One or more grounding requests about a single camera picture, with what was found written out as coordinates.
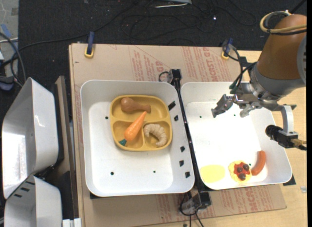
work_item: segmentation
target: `cardboard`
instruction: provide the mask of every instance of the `cardboard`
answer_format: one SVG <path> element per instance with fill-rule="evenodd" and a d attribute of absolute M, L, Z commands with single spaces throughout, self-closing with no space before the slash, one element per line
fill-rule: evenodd
<path fill-rule="evenodd" d="M 239 74 L 238 63 L 221 59 L 221 48 L 217 47 L 97 44 L 91 59 L 84 56 L 85 47 L 86 44 L 69 46 L 78 206 L 83 226 L 134 227 L 151 224 L 182 226 L 180 221 L 187 223 L 188 217 L 178 211 L 183 198 L 180 194 L 90 198 L 84 173 L 80 88 L 84 82 L 95 79 L 157 81 L 159 74 L 172 68 L 181 69 L 182 83 L 233 81 Z M 260 54 L 260 52 L 244 53 L 251 62 L 256 61 Z M 303 161 L 303 166 L 298 167 L 298 170 L 300 182 L 306 185 L 304 154 L 298 150 L 291 150 L 289 153 Z M 199 211 L 198 216 L 207 226 L 211 226 L 210 223 L 216 221 L 215 219 L 222 222 L 220 226 L 265 226 L 263 221 L 257 222 L 259 216 L 251 214 L 246 215 L 249 216 L 246 218 L 243 214 L 270 212 L 268 214 L 270 224 L 267 226 L 292 226 L 292 223 L 304 226 L 307 222 L 304 204 L 306 194 L 298 192 L 299 186 L 295 187 L 296 192 L 290 188 L 291 186 L 288 187 L 285 189 L 280 185 L 270 185 L 212 191 L 210 193 L 212 205 Z M 287 195 L 292 195 L 292 199 L 295 198 L 303 204 L 297 205 L 297 202 L 286 208 L 287 202 L 283 197 L 285 191 Z M 300 219 L 290 217 L 295 210 L 300 210 L 303 214 Z M 277 219 L 279 224 L 273 225 L 271 220 L 278 223 Z"/>

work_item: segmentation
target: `black hole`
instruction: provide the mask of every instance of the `black hole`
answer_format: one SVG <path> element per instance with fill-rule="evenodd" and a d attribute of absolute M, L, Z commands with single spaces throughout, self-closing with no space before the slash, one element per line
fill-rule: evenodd
<path fill-rule="evenodd" d="M 170 105 L 168 105 L 169 111 L 176 106 L 176 103 L 173 101 Z"/>
<path fill-rule="evenodd" d="M 28 184 L 30 184 L 30 185 L 35 185 L 35 183 L 33 183 L 33 182 L 29 182 L 29 181 L 26 181 L 26 183 L 28 183 Z"/>
<path fill-rule="evenodd" d="M 28 188 L 24 188 L 24 187 L 22 187 L 22 188 L 21 188 L 21 190 L 24 190 L 24 191 L 29 191 L 29 189 L 28 189 Z"/>

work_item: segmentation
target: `toy carrot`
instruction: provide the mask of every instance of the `toy carrot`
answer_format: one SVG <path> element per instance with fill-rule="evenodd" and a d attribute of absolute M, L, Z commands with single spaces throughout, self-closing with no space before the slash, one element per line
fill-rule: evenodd
<path fill-rule="evenodd" d="M 131 123 L 131 125 L 128 126 L 128 128 L 126 129 L 126 131 L 124 133 L 125 138 L 123 140 L 119 141 L 119 143 L 121 145 L 125 146 L 127 141 L 132 141 L 133 139 L 135 139 L 138 132 L 142 128 L 146 113 L 147 112 L 144 111 L 136 120 L 134 120 Z"/>

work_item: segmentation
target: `black cable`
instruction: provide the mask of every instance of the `black cable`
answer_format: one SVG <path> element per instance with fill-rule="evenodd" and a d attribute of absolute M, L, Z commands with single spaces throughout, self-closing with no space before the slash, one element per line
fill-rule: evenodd
<path fill-rule="evenodd" d="M 184 202 L 184 200 L 185 200 L 185 198 L 186 198 L 186 195 L 187 195 L 187 193 L 184 194 L 184 197 L 183 197 L 183 199 L 182 199 L 182 201 L 181 201 L 181 203 L 180 203 L 179 211 L 180 211 L 184 216 L 188 216 L 188 217 L 189 217 L 189 216 L 194 216 L 196 213 L 186 214 L 186 213 L 183 212 L 182 205 L 183 205 L 183 202 Z"/>
<path fill-rule="evenodd" d="M 173 19 L 175 19 L 175 20 L 178 20 L 180 23 L 182 23 L 182 24 L 185 26 L 185 27 L 181 27 L 181 28 L 177 28 L 177 29 L 174 29 L 174 30 L 170 30 L 170 31 L 167 31 L 167 32 L 164 32 L 164 33 L 161 33 L 161 34 L 157 34 L 157 35 L 154 35 L 154 36 L 150 36 L 150 37 L 147 37 L 147 38 L 142 38 L 142 37 L 139 38 L 139 37 L 136 37 L 135 35 L 137 35 L 137 34 L 131 35 L 131 34 L 125 32 L 125 31 L 121 28 L 121 30 L 122 30 L 128 37 L 130 37 L 130 38 L 132 38 L 132 39 L 135 39 L 135 40 L 137 40 L 137 41 L 148 41 L 148 40 L 152 40 L 152 39 L 155 39 L 155 38 L 164 36 L 164 35 L 166 35 L 166 34 L 173 33 L 173 32 L 179 31 L 179 30 L 188 29 L 188 28 L 195 29 L 196 25 L 198 24 L 198 22 L 197 22 L 197 23 L 195 23 L 194 25 L 188 25 L 188 24 L 186 24 L 185 22 L 183 22 L 181 19 L 179 19 L 177 16 L 173 16 L 173 15 L 130 15 L 130 16 L 125 17 L 125 18 L 122 20 L 121 24 L 124 23 L 124 20 L 125 20 L 125 19 L 130 18 L 130 17 L 137 17 L 137 16 L 141 16 L 142 19 L 139 20 L 139 21 L 137 21 L 136 23 L 141 22 L 144 18 L 166 17 L 166 18 L 173 18 Z"/>
<path fill-rule="evenodd" d="M 14 55 L 17 55 L 18 61 L 20 63 L 22 72 L 23 72 L 23 77 L 24 77 L 24 83 L 26 82 L 26 72 L 25 72 L 25 68 L 24 68 L 24 63 L 22 61 L 22 58 L 20 56 L 20 52 L 18 50 L 18 48 L 15 46 L 15 44 L 11 41 L 11 39 L 9 37 L 7 37 L 4 33 L 0 32 L 0 35 L 5 38 L 12 46 L 12 48 L 14 49 Z M 17 75 L 14 72 L 13 69 L 13 61 L 10 61 L 10 65 L 11 65 L 11 71 L 12 71 L 12 75 L 15 78 L 15 80 L 17 81 L 17 84 L 22 85 L 22 83 L 20 82 L 20 80 L 18 79 Z"/>
<path fill-rule="evenodd" d="M 190 40 L 190 39 L 187 39 L 187 38 L 174 38 L 174 39 L 168 41 L 168 42 L 167 42 L 167 45 L 170 45 L 173 41 L 177 41 L 177 40 L 179 40 L 179 41 L 180 41 L 180 40 L 189 41 L 189 42 L 191 42 L 194 46 L 197 46 L 197 44 L 196 44 L 194 41 L 192 41 L 192 40 Z"/>
<path fill-rule="evenodd" d="M 290 11 L 291 14 L 293 14 L 297 9 L 302 6 L 303 3 L 305 3 L 307 0 L 302 0 L 294 9 Z"/>
<path fill-rule="evenodd" d="M 298 31 L 294 31 L 294 32 L 285 32 L 285 33 L 271 33 L 270 32 L 270 29 L 268 29 L 268 33 L 270 34 L 274 34 L 274 35 L 281 35 L 281 36 L 286 36 L 286 35 L 295 35 L 295 34 L 301 34 L 301 33 L 305 33 L 307 32 L 306 29 L 303 29 L 303 30 L 298 30 Z"/>
<path fill-rule="evenodd" d="M 199 223 L 200 223 L 200 226 L 204 227 L 204 225 L 203 225 L 203 223 L 201 222 L 201 220 L 200 220 L 200 218 L 199 218 L 197 212 L 195 213 L 195 215 L 196 215 L 196 217 L 197 217 L 197 220 L 198 220 Z"/>
<path fill-rule="evenodd" d="M 158 81 L 162 82 L 162 80 L 160 79 L 161 75 L 163 75 L 163 74 L 168 74 L 168 73 L 169 73 L 168 71 L 161 72 L 161 73 L 158 75 Z"/>
<path fill-rule="evenodd" d="M 125 8 L 124 10 L 120 11 L 119 13 L 117 13 L 116 15 L 114 15 L 108 22 L 106 22 L 104 25 L 96 28 L 95 30 L 93 30 L 93 32 L 96 32 L 96 31 L 99 31 L 100 29 L 106 27 L 107 25 L 109 25 L 114 19 L 116 19 L 120 14 L 130 10 L 131 8 L 133 8 L 135 5 L 137 5 L 137 3 L 139 2 L 139 0 L 135 0 L 129 7 Z M 21 57 L 20 57 L 20 51 L 30 47 L 30 46 L 34 46 L 34 45 L 39 45 L 39 44 L 44 44 L 44 43 L 53 43 L 53 42 L 62 42 L 62 41 L 70 41 L 70 40 L 74 40 L 74 39 L 78 39 L 78 38 L 82 38 L 82 37 L 86 37 L 88 36 L 90 33 L 90 31 L 88 33 L 85 33 L 85 34 L 81 34 L 81 35 L 77 35 L 77 36 L 72 36 L 72 37 L 68 37 L 68 38 L 62 38 L 62 39 L 56 39 L 56 40 L 47 40 L 47 41 L 39 41 L 39 42 L 35 42 L 35 43 L 31 43 L 31 44 L 28 44 L 24 47 L 21 47 L 19 50 L 17 50 L 17 48 L 15 47 L 15 45 L 11 44 L 12 46 L 15 47 L 15 53 L 13 54 L 12 58 L 10 59 L 10 64 L 11 64 L 11 69 L 13 70 L 13 61 L 18 58 L 19 61 L 21 62 L 21 66 L 22 66 L 22 69 L 23 69 L 23 75 L 24 75 L 24 79 L 26 80 L 26 75 L 25 75 L 25 72 L 24 72 L 24 67 L 23 67 L 23 63 L 21 61 Z M 15 73 L 13 72 L 13 76 L 14 78 L 20 83 L 18 77 L 15 75 Z"/>
<path fill-rule="evenodd" d="M 235 52 L 235 54 L 237 55 L 237 59 L 236 59 L 235 57 L 229 55 L 229 54 L 228 54 L 227 56 L 228 56 L 230 59 L 239 62 L 240 73 L 239 73 L 239 75 L 237 76 L 237 78 L 236 78 L 236 79 L 234 80 L 234 82 L 233 82 L 233 84 L 236 84 L 236 85 L 235 85 L 236 87 L 239 87 L 239 85 L 241 84 L 242 79 L 243 79 L 243 74 L 244 74 L 247 70 L 249 70 L 250 68 L 252 68 L 252 67 L 256 64 L 256 62 L 253 62 L 253 63 L 251 63 L 249 66 L 243 68 L 242 63 L 241 63 L 241 61 L 240 61 L 240 55 L 239 55 L 237 49 L 236 49 L 235 47 L 233 47 L 233 46 L 231 46 L 231 49 L 232 49 L 232 50 Z"/>
<path fill-rule="evenodd" d="M 240 11 L 246 13 L 246 14 L 251 15 L 251 16 L 253 17 L 253 19 L 254 19 L 253 22 L 251 22 L 251 23 L 243 23 L 241 20 L 237 19 L 232 13 L 230 13 L 230 12 L 228 11 L 228 9 L 224 8 L 223 6 L 218 5 L 218 0 L 216 0 L 217 5 L 215 5 L 214 2 L 213 2 L 212 0 L 210 0 L 210 1 L 211 1 L 212 5 L 213 5 L 213 7 L 210 9 L 210 12 L 209 12 L 210 15 L 213 14 L 213 15 L 215 16 L 215 15 L 217 15 L 218 11 L 221 10 L 221 11 L 226 12 L 226 13 L 227 13 L 228 15 L 230 15 L 235 21 L 237 21 L 238 23 L 240 23 L 240 24 L 242 24 L 242 25 L 252 26 L 252 25 L 254 25 L 254 24 L 257 23 L 257 17 L 256 17 L 253 13 L 248 12 L 248 11 L 246 11 L 246 10 L 244 10 L 244 9 L 242 9 L 242 8 L 240 8 L 240 7 L 238 7 L 238 6 L 234 3 L 234 0 L 228 0 L 229 2 L 226 4 L 226 6 L 228 6 L 228 4 L 232 4 L 232 5 L 234 5 L 238 10 L 240 10 Z M 200 11 L 204 12 L 200 7 L 198 7 L 198 6 L 193 2 L 193 0 L 192 0 L 192 5 L 193 5 L 193 7 L 195 7 L 195 8 L 197 8 L 197 9 L 199 9 Z"/>

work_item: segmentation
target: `toy sausage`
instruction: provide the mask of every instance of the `toy sausage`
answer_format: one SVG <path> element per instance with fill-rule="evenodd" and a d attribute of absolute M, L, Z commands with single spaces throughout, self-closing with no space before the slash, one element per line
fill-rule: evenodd
<path fill-rule="evenodd" d="M 257 163 L 252 168 L 252 175 L 253 176 L 258 175 L 262 171 L 262 169 L 263 169 L 263 167 L 265 165 L 265 161 L 266 161 L 266 154 L 265 154 L 265 152 L 264 151 L 259 151 L 258 152 Z"/>

